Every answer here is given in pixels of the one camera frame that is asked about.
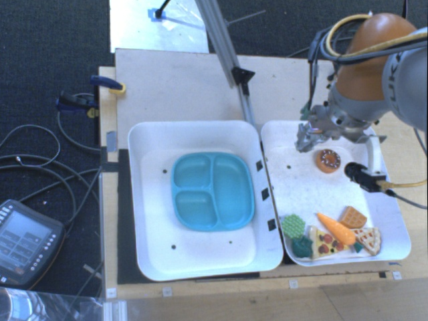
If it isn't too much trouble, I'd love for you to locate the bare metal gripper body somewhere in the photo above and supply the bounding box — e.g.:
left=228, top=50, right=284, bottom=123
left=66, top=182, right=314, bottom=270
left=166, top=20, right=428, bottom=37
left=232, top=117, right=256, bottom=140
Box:
left=306, top=104, right=372, bottom=144

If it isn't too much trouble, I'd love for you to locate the brown toy doughnut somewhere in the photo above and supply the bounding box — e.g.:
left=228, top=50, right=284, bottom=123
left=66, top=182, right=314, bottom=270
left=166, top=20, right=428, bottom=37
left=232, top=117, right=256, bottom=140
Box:
left=316, top=148, right=342, bottom=175

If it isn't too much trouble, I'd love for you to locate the white plastic tray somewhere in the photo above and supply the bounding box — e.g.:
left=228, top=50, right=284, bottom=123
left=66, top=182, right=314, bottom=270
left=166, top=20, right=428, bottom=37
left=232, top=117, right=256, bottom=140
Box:
left=127, top=120, right=285, bottom=282
left=260, top=119, right=413, bottom=268

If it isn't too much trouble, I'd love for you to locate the blue divided plate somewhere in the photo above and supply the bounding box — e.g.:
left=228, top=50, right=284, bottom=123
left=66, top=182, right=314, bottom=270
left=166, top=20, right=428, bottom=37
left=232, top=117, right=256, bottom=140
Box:
left=171, top=152, right=256, bottom=233

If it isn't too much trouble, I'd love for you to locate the orange toy waffle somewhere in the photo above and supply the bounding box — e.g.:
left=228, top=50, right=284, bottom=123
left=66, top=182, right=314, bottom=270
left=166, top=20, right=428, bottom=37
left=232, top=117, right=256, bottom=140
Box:
left=338, top=205, right=368, bottom=230

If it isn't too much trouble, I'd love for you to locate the light green hexagon toy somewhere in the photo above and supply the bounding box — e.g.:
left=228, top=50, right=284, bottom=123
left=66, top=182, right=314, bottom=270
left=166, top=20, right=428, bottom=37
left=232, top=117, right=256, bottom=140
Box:
left=281, top=213, right=306, bottom=240

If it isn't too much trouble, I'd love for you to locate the orange toy carrot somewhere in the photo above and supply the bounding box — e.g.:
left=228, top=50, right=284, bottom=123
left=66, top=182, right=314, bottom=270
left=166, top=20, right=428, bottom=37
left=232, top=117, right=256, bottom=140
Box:
left=316, top=212, right=364, bottom=254

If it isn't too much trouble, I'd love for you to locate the toy pizza slice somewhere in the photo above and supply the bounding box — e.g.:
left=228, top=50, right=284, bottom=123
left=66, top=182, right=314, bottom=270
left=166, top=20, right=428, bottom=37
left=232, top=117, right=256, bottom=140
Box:
left=307, top=225, right=352, bottom=260

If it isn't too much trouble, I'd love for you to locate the dark green toy broccoli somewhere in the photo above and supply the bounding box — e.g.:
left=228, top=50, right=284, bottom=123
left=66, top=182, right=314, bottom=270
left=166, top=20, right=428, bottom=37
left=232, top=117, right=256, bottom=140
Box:
left=291, top=235, right=314, bottom=259

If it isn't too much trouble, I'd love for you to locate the pale wood board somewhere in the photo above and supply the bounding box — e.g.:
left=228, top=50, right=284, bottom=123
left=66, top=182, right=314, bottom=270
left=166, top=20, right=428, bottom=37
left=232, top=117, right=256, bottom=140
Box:
left=114, top=47, right=406, bottom=299

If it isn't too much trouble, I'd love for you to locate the black cylinder on white bracket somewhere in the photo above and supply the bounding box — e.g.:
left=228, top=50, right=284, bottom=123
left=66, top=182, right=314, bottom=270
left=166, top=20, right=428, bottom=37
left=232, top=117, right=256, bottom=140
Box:
left=344, top=135, right=388, bottom=194

